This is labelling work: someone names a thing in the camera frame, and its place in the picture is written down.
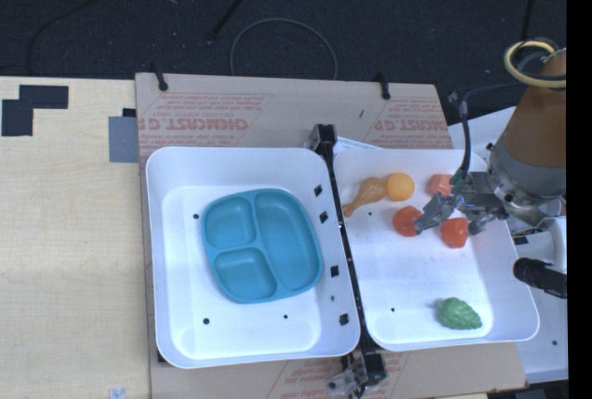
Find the toy food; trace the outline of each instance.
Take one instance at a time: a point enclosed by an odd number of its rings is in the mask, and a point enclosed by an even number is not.
[[[387,196],[395,202],[407,200],[415,191],[413,179],[403,172],[391,173],[387,177]]]
[[[343,206],[343,215],[350,217],[357,207],[377,202],[384,198],[386,194],[387,184],[385,181],[378,177],[369,177],[362,182],[360,190],[353,201]]]
[[[440,225],[440,237],[450,247],[463,247],[469,236],[466,218],[448,218]]]
[[[429,181],[429,192],[433,195],[438,192],[443,195],[450,195],[452,193],[452,185],[450,185],[451,178],[452,176],[447,173],[433,175]]]
[[[457,297],[449,297],[438,303],[438,319],[455,330],[473,330],[483,326],[481,317],[473,308]]]
[[[417,236],[417,231],[415,230],[413,220],[421,216],[422,212],[415,208],[415,206],[405,206],[404,208],[397,210],[395,215],[392,217],[392,226],[401,236]]]

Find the yellow cable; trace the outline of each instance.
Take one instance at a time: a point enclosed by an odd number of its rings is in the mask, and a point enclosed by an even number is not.
[[[556,49],[552,45],[540,41],[519,42],[512,45],[503,56],[503,65],[516,80],[521,81],[522,83],[532,84],[540,88],[565,88],[567,86],[567,79],[549,81],[524,75],[511,62],[512,56],[518,47],[538,47],[547,50],[549,54],[554,54],[556,52]]]

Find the blue divided plate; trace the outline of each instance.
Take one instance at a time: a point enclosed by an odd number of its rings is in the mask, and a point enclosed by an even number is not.
[[[203,212],[203,246],[218,286],[243,304],[271,302],[316,285],[323,257],[300,201],[260,189],[215,200]]]

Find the white tray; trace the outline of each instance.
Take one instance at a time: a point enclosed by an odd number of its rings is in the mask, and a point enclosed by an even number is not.
[[[360,324],[327,165],[320,156],[301,148],[166,147],[148,159],[146,179],[156,342],[167,362],[202,368],[340,356],[355,348]],[[218,288],[200,220],[193,216],[218,198],[262,188],[288,191],[302,203],[324,269],[304,293],[239,304]]]
[[[430,200],[427,187],[433,174],[453,174],[462,160],[463,151],[442,149],[349,149],[336,156],[342,204],[353,200],[367,177],[386,178],[402,171],[415,181],[409,200],[385,198],[345,218],[368,332],[387,350],[517,342],[537,333],[532,294],[512,273],[518,255],[505,221],[489,222],[460,249],[444,244],[438,228],[405,238],[392,227],[397,209],[413,205],[422,210]],[[473,156],[471,170],[485,169],[483,160]],[[451,330],[442,326],[435,302],[452,296],[472,306],[483,327]]]

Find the green pepper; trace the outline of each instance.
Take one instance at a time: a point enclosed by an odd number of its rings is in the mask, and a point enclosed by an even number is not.
[[[438,319],[455,330],[472,330],[483,326],[479,314],[457,297],[449,297],[438,303]]]

